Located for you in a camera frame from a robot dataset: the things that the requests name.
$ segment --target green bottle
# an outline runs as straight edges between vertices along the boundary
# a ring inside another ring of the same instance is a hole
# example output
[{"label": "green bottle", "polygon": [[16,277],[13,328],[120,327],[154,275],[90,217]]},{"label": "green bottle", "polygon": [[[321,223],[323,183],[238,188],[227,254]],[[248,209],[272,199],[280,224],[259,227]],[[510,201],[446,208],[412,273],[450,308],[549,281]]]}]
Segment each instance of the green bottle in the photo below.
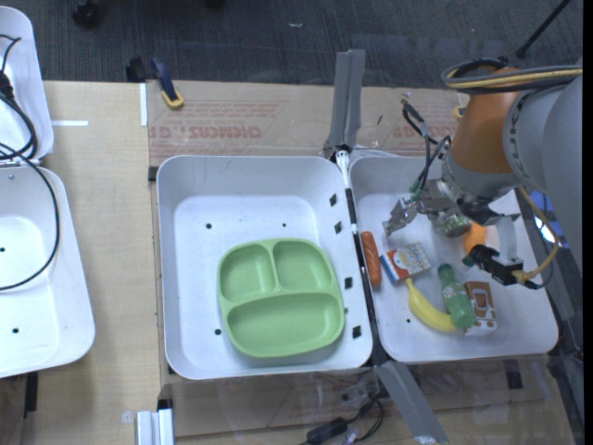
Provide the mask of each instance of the green bottle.
[{"label": "green bottle", "polygon": [[475,313],[465,286],[455,278],[453,267],[448,263],[438,267],[438,276],[443,286],[443,299],[451,315],[451,322],[458,328],[469,328],[475,323]]}]

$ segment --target white plastic tray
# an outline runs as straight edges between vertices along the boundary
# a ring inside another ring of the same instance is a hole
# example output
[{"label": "white plastic tray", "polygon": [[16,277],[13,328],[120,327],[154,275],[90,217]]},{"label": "white plastic tray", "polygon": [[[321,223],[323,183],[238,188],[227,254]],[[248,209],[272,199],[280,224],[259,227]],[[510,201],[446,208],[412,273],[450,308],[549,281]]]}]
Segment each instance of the white plastic tray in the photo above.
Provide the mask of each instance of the white plastic tray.
[{"label": "white plastic tray", "polygon": [[[22,40],[13,46],[6,74],[39,140],[36,158],[49,153],[53,132],[45,101],[31,22],[0,6],[0,33]],[[0,64],[9,41],[0,38]],[[0,141],[14,148],[28,137],[19,116],[0,103]],[[60,218],[57,254],[29,283],[0,291],[0,378],[74,362],[93,344],[95,322],[66,191],[51,171]],[[55,212],[42,178],[27,165],[0,164],[0,286],[24,280],[48,259],[54,245]]]},{"label": "white plastic tray", "polygon": [[[408,307],[408,289],[393,286],[386,275],[381,285],[372,292],[379,336],[385,351],[401,362],[420,363],[471,358],[498,357],[517,354],[536,354],[551,350],[558,339],[554,319],[545,289],[530,290],[524,286],[502,286],[488,273],[468,268],[460,263],[464,256],[462,240],[438,234],[423,215],[405,228],[386,236],[382,222],[389,218],[391,209],[401,197],[409,197],[412,181],[423,168],[424,158],[357,159],[350,168],[360,231],[371,231],[379,254],[419,241],[433,268],[419,274],[414,285],[437,308],[445,311],[436,269],[440,263],[455,265],[459,280],[480,280],[490,284],[496,308],[498,329],[484,337],[465,337],[459,333],[440,333],[417,320]],[[431,168],[431,177],[440,174],[438,162]],[[506,214],[519,213],[515,195],[510,192],[491,204],[493,210]],[[517,234],[517,253],[524,260],[524,268],[536,268],[536,260],[529,243],[523,219],[514,223]],[[496,231],[487,239],[488,245],[498,248]],[[537,276],[534,281],[541,282]]]},{"label": "white plastic tray", "polygon": [[[176,373],[213,379],[367,362],[369,317],[342,176],[333,163],[318,157],[181,156],[161,165],[157,188],[165,352]],[[229,248],[275,237],[302,238],[323,249],[340,285],[346,323],[328,347],[258,360],[236,350],[224,331],[217,267]]]},{"label": "white plastic tray", "polygon": [[[95,338],[66,191],[54,173],[41,170],[56,193],[60,243],[45,272],[0,291],[0,377],[74,362]],[[56,229],[49,191],[31,168],[0,168],[0,193],[0,286],[5,286],[44,264]]]}]

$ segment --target dark carpet floor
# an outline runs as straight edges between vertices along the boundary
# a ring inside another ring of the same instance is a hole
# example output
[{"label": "dark carpet floor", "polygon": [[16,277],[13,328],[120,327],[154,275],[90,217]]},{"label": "dark carpet floor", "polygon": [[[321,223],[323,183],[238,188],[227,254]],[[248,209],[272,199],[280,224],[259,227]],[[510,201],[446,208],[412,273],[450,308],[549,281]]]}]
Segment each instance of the dark carpet floor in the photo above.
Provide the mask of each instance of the dark carpet floor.
[{"label": "dark carpet floor", "polygon": [[0,0],[32,20],[47,80],[126,81],[125,66],[159,57],[173,79],[333,84],[335,53],[367,50],[365,84],[442,87],[445,68],[508,57],[521,68],[573,64],[583,53],[583,1],[570,4],[515,56],[562,0]]}]

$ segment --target banana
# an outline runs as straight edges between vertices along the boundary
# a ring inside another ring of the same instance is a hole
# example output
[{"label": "banana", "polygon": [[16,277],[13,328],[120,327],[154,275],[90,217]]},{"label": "banana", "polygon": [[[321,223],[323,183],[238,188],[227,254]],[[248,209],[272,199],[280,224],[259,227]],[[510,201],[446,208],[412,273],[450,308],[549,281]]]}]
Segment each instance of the banana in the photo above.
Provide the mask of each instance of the banana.
[{"label": "banana", "polygon": [[443,313],[431,305],[411,281],[406,279],[408,286],[408,305],[420,321],[438,331],[455,331],[457,328],[451,322],[451,315]]}]

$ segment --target green plate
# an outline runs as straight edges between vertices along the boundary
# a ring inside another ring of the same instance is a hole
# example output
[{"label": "green plate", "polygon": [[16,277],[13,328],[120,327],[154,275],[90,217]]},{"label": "green plate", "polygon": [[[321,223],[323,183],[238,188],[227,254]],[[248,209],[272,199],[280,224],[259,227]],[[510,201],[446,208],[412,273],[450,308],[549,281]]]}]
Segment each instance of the green plate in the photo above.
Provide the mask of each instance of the green plate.
[{"label": "green plate", "polygon": [[332,264],[303,239],[266,239],[230,249],[219,263],[218,296],[230,340],[254,358],[317,350],[344,329]]}]

